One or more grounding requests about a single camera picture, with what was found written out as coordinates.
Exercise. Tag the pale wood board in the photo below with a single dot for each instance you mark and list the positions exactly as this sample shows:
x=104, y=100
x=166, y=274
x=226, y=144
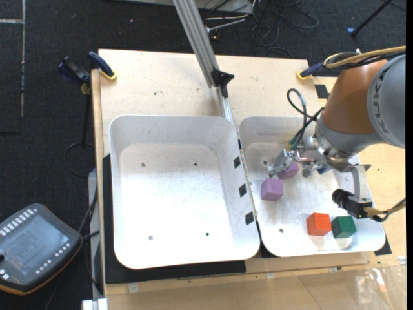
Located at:
x=161, y=82

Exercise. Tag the blue cube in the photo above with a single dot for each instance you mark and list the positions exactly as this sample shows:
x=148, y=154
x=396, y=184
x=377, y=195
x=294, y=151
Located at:
x=323, y=170

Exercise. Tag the purple cube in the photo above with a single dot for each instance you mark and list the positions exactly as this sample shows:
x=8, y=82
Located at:
x=272, y=190
x=290, y=171

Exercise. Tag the black cylinder on white bracket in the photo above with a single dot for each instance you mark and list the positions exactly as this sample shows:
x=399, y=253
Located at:
x=350, y=202

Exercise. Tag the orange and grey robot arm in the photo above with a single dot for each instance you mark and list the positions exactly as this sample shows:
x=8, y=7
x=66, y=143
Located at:
x=355, y=105

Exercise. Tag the orange cube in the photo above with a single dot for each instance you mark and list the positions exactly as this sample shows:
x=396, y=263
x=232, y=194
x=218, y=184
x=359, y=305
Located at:
x=318, y=224

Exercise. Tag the green cube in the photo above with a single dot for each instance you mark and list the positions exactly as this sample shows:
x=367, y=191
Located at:
x=343, y=227

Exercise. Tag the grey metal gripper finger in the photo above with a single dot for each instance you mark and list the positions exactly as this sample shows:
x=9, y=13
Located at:
x=281, y=163
x=308, y=170

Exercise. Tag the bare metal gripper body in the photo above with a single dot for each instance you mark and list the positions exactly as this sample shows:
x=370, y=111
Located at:
x=311, y=153

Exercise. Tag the white plastic tray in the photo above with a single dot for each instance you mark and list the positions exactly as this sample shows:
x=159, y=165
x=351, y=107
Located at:
x=174, y=199
x=290, y=215

